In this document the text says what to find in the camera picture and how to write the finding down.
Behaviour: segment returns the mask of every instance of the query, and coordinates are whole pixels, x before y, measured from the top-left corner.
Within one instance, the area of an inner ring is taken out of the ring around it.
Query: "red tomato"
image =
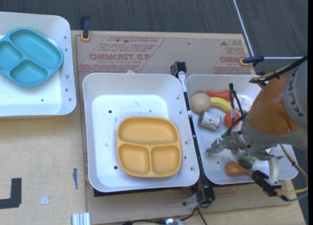
[[[236,121],[240,117],[240,114],[238,112],[235,112],[235,120]],[[224,123],[229,128],[231,126],[231,111],[227,112],[224,116]]]

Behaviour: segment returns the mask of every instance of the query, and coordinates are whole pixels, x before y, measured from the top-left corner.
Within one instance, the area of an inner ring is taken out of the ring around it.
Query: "yellow banana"
[[[220,97],[210,97],[211,107],[217,107],[224,110],[226,113],[231,111],[231,105],[228,101]]]

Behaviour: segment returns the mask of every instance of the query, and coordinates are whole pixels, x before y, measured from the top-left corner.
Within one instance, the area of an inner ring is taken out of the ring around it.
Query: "blue clamp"
[[[256,66],[259,62],[264,61],[264,56],[251,56],[248,58],[240,58],[239,64],[241,66],[249,66],[250,63],[253,63],[253,66]]]
[[[89,42],[89,40],[90,40],[90,33],[88,31],[88,29],[89,29],[89,16],[83,16],[82,17],[82,20],[80,22],[80,27],[82,30],[81,40],[85,43]]]

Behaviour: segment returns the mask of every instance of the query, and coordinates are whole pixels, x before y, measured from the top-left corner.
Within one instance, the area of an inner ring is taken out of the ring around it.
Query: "robotic hand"
[[[278,160],[281,157],[270,155],[268,151],[278,144],[308,149],[307,58],[305,56],[273,73],[253,78],[250,82],[259,84],[262,89],[243,116],[241,130],[217,138],[206,150],[211,155],[223,149],[241,149],[259,160],[268,160],[269,177],[263,175],[261,180],[254,180],[259,181],[256,182],[264,191],[266,189],[269,196],[276,195],[274,189],[279,185]],[[289,76],[281,75],[292,69]],[[252,167],[245,160],[239,163],[245,169]]]

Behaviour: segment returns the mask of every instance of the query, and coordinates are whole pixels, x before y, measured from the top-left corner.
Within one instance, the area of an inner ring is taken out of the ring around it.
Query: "metal can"
[[[221,123],[221,117],[219,115],[215,115],[206,111],[202,111],[199,119],[198,124],[200,126],[217,130],[217,128],[220,126]]]

